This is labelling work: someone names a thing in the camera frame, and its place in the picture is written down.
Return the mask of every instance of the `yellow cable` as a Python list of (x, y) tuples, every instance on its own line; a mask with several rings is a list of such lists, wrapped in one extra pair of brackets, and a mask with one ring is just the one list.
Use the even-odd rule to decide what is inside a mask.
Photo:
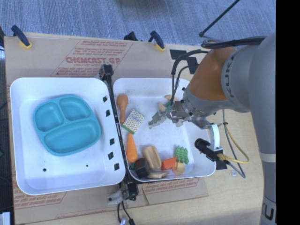
[(228, 161), (232, 161), (232, 162), (236, 162), (236, 163), (241, 163), (241, 164), (247, 164), (247, 163), (249, 163), (249, 161), (250, 161), (249, 157), (248, 157), (247, 154), (242, 150), (242, 148), (240, 148), (240, 146), (236, 143), (236, 141), (235, 141), (234, 138), (232, 137), (232, 135), (231, 135), (231, 133), (230, 133), (230, 131), (229, 131), (229, 129), (228, 129), (228, 127), (227, 127), (226, 124), (225, 124), (225, 126), (226, 126), (227, 132), (228, 132), (228, 134), (229, 134), (231, 140), (233, 141), (233, 143), (235, 144), (235, 146), (241, 151), (241, 153), (246, 157), (247, 161), (246, 161), (246, 162), (244, 162), (244, 161), (239, 161), (239, 160), (236, 160), (236, 159), (234, 159), (234, 158), (228, 157), (228, 156), (226, 156), (226, 155), (224, 155), (224, 154), (222, 154), (222, 153), (217, 154), (217, 156), (220, 158), (220, 160), (228, 160)]

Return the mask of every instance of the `blue divided dish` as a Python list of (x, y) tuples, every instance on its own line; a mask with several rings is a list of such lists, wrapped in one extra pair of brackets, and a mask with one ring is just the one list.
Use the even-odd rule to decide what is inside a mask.
[(56, 156), (82, 151), (101, 136), (95, 114), (77, 96), (57, 97), (40, 104), (33, 113), (33, 121), (41, 142)]

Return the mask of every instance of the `black metal rod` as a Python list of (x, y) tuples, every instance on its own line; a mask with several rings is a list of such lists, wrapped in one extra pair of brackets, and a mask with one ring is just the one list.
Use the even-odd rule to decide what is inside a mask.
[(199, 33), (200, 37), (203, 37), (205, 32), (210, 29), (217, 21), (219, 21), (235, 4), (237, 4), (240, 0), (236, 0), (232, 5), (230, 5), (219, 17), (217, 17), (206, 29)]

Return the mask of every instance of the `cardboard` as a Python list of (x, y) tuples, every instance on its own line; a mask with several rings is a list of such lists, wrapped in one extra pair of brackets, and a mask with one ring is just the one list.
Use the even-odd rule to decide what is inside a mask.
[[(19, 44), (18, 37), (5, 37), (15, 224), (116, 210), (117, 205), (108, 204), (107, 196), (118, 191), (119, 185), (37, 196), (27, 195), (18, 188), (9, 109), (10, 84), (20, 77), (98, 77), (102, 64), (112, 64), (113, 82), (121, 77), (169, 78), (173, 60), (168, 49), (161, 52), (155, 47), (155, 43), (147, 42), (35, 33), (25, 35), (33, 44), (29, 50)], [(208, 196), (203, 178), (154, 182), (140, 184), (138, 187), (137, 200), (128, 201), (127, 207)]]

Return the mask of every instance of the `white plastic tray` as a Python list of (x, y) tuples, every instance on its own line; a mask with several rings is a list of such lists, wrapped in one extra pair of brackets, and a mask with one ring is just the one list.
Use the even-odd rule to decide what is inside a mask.
[[(91, 147), (59, 157), (49, 153), (41, 143), (33, 112), (39, 104), (64, 95), (79, 96), (87, 102), (102, 134)], [(104, 82), (96, 78), (20, 78), (12, 83), (10, 97), (16, 179), (23, 192), (40, 195), (113, 185), (123, 180), (125, 166)]]
[[(175, 94), (178, 100), (182, 99), (183, 96), (181, 88), (187, 87), (188, 83), (187, 80), (180, 80), (179, 88)], [(214, 173), (216, 163), (207, 159), (204, 154), (200, 154), (199, 150), (194, 146), (198, 138), (209, 141), (206, 130), (202, 130), (189, 122), (184, 122), (183, 126), (176, 127), (169, 119), (165, 120), (159, 126), (149, 129), (148, 122), (152, 120), (152, 116), (158, 111), (158, 103), (162, 102), (165, 104), (168, 101), (165, 95), (172, 94), (171, 79), (121, 78), (115, 81), (113, 91), (115, 99), (119, 94), (126, 94), (128, 96), (125, 118), (130, 114), (132, 109), (136, 109), (145, 116), (142, 125), (133, 135), (139, 158), (143, 157), (143, 148), (145, 146), (154, 145), (162, 161), (174, 157), (177, 146), (187, 148), (189, 163), (185, 166), (185, 172), (176, 175), (171, 171), (166, 177), (158, 180), (203, 177)], [(121, 128), (121, 133), (124, 145), (126, 146), (128, 131)], [(135, 171), (130, 170), (130, 172), (136, 180), (141, 182), (158, 181), (157, 179), (140, 179)]]

